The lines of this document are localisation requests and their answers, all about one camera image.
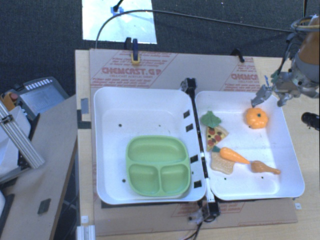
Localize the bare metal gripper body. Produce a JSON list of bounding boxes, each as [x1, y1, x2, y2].
[[271, 70, 320, 99]]

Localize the orange pumpkin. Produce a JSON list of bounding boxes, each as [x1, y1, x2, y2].
[[244, 107, 270, 130]]

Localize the green lettuce leaf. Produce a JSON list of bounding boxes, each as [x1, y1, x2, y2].
[[199, 110, 223, 129]]

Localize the pizza slice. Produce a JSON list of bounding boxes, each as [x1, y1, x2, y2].
[[205, 125, 230, 153]]

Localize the orange carrot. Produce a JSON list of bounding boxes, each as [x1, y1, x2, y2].
[[211, 145, 251, 166]]

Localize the brown chicken drumstick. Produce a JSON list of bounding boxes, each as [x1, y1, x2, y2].
[[250, 159, 282, 176]]

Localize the thin black and white rod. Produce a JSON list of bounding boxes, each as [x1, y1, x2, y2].
[[189, 87, 215, 203]]

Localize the tan square cracker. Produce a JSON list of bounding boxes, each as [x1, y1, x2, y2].
[[210, 151, 236, 176]]

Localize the white plastic tray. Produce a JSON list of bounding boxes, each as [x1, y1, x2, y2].
[[194, 90, 306, 202], [93, 86, 208, 206]]

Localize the brown cardboard board red print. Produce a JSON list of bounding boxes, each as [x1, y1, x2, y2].
[[88, 48, 299, 237]]

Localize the green divided plate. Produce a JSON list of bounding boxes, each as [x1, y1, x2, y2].
[[125, 135, 192, 198]]

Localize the black cylinder on white bracket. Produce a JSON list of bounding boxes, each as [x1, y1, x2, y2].
[[300, 111, 320, 132]]

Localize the black block with thin wires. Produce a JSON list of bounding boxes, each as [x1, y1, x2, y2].
[[201, 201, 221, 221], [180, 77, 197, 93]]

